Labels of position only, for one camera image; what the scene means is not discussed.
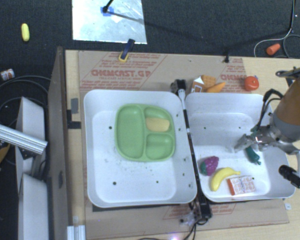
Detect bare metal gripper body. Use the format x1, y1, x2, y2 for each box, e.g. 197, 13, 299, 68
250, 124, 300, 155

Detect dark green toy vegetable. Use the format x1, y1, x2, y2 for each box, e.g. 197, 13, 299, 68
244, 145, 262, 166

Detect white plastic tray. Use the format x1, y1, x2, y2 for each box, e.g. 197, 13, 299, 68
184, 91, 297, 204
83, 88, 198, 208

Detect purple grapes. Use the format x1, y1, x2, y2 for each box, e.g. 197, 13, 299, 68
199, 155, 220, 177

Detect orange and white packet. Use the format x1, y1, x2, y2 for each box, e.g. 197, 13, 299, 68
226, 175, 257, 197

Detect yellow banana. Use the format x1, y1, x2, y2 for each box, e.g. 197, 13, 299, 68
210, 166, 242, 192

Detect red tomato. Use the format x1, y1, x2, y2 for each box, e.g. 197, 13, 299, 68
244, 75, 260, 92

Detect thin black and white rod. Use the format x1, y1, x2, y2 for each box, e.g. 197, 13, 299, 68
179, 88, 204, 203

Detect orange carrot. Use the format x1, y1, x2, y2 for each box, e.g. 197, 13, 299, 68
205, 81, 227, 94

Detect orange and white carton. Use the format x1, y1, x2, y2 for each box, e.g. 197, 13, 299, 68
190, 75, 206, 94

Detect orange cone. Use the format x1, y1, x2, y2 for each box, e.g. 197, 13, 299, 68
265, 43, 282, 56

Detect yellow toy bread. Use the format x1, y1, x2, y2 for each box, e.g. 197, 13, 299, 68
145, 116, 171, 133

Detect green divided plate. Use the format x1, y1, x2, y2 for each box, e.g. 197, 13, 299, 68
114, 103, 177, 163

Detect brown cardboard board red print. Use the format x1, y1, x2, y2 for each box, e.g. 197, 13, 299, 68
77, 50, 290, 238

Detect yellow oblong toy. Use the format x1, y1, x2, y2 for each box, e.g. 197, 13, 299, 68
20, 22, 31, 43

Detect small orange and white can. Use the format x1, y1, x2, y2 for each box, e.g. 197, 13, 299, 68
0, 68, 16, 82

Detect black cylinder on white bracket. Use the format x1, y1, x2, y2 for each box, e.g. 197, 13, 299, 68
278, 150, 300, 189

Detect black block with thin wires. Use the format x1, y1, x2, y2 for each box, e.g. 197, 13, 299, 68
196, 195, 213, 220
170, 78, 187, 94

